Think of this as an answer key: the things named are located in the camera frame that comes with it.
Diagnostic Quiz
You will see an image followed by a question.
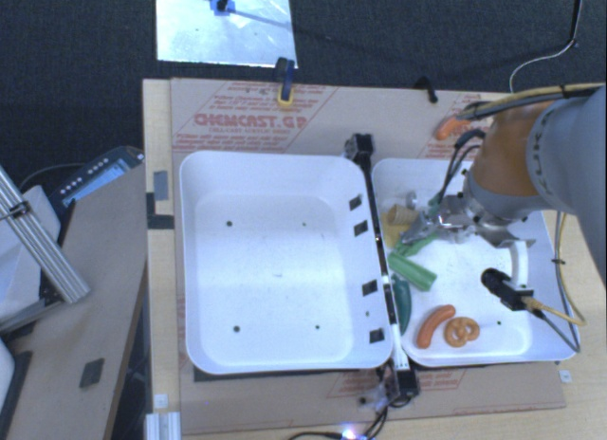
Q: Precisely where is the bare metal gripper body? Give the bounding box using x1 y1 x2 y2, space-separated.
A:
429 192 537 250

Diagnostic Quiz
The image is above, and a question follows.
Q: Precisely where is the yellow corn cob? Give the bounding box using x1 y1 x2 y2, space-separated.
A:
382 223 405 249

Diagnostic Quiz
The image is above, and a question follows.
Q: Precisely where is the light green celery stick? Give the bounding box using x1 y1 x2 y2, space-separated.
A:
387 250 438 293

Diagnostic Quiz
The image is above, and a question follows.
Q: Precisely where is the white plastic tray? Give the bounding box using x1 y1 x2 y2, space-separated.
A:
178 150 395 376
371 157 580 368

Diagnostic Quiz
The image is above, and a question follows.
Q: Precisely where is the thin black and white rod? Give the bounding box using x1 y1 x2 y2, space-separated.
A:
356 152 410 374

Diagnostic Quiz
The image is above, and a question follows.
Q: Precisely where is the dark green pepper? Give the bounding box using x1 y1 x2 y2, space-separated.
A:
390 273 414 336

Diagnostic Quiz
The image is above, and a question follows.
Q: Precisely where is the orange sausage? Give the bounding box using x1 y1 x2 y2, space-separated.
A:
434 115 469 141
416 304 457 350

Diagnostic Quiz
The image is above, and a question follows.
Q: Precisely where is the orange pretzel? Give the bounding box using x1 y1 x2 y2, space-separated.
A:
443 316 481 349

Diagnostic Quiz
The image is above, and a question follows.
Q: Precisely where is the brown cardboard board red print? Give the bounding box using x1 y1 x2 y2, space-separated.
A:
169 78 568 435

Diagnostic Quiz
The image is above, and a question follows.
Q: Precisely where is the black cylinder on white bracket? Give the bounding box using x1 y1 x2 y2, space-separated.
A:
480 237 537 312

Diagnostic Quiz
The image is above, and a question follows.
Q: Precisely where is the black block with thin wires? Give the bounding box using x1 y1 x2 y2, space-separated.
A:
377 365 421 407
343 133 375 161

